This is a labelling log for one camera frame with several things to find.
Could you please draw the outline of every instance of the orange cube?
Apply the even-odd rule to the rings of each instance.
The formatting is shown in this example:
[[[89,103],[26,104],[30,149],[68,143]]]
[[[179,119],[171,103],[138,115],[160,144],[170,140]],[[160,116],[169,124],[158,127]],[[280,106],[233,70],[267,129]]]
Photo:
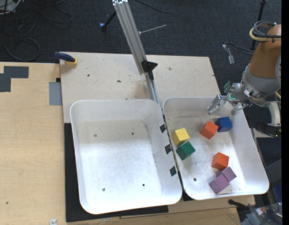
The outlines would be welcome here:
[[[215,135],[215,133],[218,130],[218,126],[215,123],[212,123],[211,121],[208,121],[202,130],[200,131],[200,134],[202,134],[207,139],[210,139]]]
[[[228,167],[229,164],[229,156],[218,152],[213,156],[211,167],[216,168],[220,171]]]

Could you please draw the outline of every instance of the yellow cube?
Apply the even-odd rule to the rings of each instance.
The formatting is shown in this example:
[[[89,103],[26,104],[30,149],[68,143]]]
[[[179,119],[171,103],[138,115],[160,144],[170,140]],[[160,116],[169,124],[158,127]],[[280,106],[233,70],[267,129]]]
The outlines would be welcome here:
[[[174,144],[176,146],[179,146],[179,145],[183,144],[184,142],[186,142],[190,137],[189,137],[186,129],[181,128],[179,130],[175,130],[171,134],[171,138],[172,138],[172,141],[174,142]]]

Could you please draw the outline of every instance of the dark carpet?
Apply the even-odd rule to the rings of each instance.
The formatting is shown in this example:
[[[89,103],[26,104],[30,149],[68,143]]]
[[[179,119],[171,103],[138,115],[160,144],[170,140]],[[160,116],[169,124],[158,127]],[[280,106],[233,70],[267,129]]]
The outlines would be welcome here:
[[[251,55],[234,51],[229,63],[223,42],[251,49],[249,31],[259,20],[262,0],[129,0],[146,55],[209,57],[224,94],[228,80],[240,82]],[[100,23],[114,13],[112,0],[24,0],[0,15],[0,61],[52,63],[54,52],[131,51],[118,18],[105,32]],[[282,22],[282,0],[265,0],[261,20]],[[271,121],[267,108],[245,108],[250,127]]]

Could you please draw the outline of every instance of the wooden block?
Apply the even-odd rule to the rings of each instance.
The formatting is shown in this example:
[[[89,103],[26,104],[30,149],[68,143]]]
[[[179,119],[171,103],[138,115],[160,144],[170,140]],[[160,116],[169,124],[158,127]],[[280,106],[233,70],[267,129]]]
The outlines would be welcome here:
[[[220,174],[223,174],[225,178],[227,179],[227,181],[229,182],[237,177],[234,171],[230,167],[223,169],[220,173],[216,175],[216,177],[218,177]]]
[[[209,183],[209,186],[216,194],[218,194],[219,192],[224,190],[229,184],[230,183],[229,181],[227,181],[225,176],[223,174],[220,174],[212,182]]]
[[[228,164],[229,164],[229,156],[227,156],[221,152],[218,152],[213,156],[211,166],[213,168],[216,168],[216,169],[222,171],[223,169],[228,167]]]
[[[215,124],[218,126],[218,132],[226,132],[232,128],[232,123],[229,117],[222,117],[216,120]]]
[[[215,133],[218,130],[218,126],[211,121],[206,122],[202,130],[200,131],[200,134],[206,137],[207,139],[211,139],[215,135]]]
[[[171,135],[172,141],[176,146],[179,146],[186,142],[190,137],[185,128],[174,131]]]
[[[178,147],[176,150],[176,153],[179,155],[179,157],[184,160],[187,157],[189,157],[192,153],[195,152],[194,147],[191,145],[190,142],[185,142],[182,145]]]

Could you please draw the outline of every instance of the white bin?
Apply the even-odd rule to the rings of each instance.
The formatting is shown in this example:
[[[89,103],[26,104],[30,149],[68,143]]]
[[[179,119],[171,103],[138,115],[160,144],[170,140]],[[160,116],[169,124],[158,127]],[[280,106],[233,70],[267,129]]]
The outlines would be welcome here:
[[[102,214],[177,203],[182,187],[160,106],[83,100],[70,109],[82,207]]]
[[[264,194],[269,189],[268,178],[248,127],[243,110],[232,116],[232,106],[226,103],[219,111],[208,114],[214,97],[171,97],[164,101],[163,109],[170,134],[185,128],[195,152],[182,160],[176,154],[183,188],[193,199],[203,200],[237,195]],[[200,134],[207,121],[215,123],[220,117],[229,117],[232,128],[216,132],[211,139]],[[215,194],[209,183],[219,170],[211,167],[213,156],[221,152],[229,156],[229,166],[236,174],[230,184]]]

